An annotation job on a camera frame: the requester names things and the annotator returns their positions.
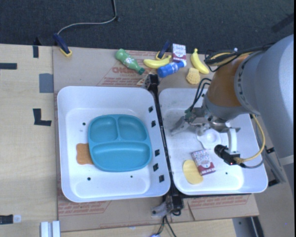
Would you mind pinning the blue bottle white cap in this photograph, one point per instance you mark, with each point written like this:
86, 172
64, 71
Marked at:
169, 69

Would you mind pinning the red and white carton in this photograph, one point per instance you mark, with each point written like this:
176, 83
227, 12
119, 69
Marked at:
179, 52

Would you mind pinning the white fried egg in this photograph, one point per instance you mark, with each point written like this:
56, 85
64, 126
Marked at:
210, 137

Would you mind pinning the yellow round crisp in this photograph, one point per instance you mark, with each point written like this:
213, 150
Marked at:
190, 173

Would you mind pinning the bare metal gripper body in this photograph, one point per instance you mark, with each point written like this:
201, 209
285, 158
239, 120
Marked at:
199, 117

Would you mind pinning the yellow banana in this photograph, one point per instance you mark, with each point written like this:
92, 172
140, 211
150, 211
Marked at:
156, 62
198, 63

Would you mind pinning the red and white packet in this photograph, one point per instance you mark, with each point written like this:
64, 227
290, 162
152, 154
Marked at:
203, 162

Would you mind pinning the thin black rod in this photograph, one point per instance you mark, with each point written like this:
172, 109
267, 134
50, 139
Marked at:
162, 132

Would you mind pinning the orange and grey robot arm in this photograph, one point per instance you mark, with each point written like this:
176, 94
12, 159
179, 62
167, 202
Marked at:
261, 83

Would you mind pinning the blue divided plate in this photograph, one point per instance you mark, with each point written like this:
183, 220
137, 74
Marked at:
119, 144

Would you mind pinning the orange toast slice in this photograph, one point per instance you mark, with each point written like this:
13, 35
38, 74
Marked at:
82, 154

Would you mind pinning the yellow ridged crisp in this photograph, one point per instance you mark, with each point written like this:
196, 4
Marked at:
193, 76

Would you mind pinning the white plastic tray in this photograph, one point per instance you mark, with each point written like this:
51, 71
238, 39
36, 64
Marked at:
106, 184
217, 181

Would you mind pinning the black cylinder on white bracket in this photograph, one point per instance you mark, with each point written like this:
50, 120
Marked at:
224, 152

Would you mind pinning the green bottle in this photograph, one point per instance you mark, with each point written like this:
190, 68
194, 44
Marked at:
128, 60

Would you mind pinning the brown cardboard board red print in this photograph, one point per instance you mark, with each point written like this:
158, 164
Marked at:
88, 65

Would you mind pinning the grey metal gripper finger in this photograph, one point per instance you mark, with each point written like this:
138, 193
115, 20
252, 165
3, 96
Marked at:
189, 127
178, 126

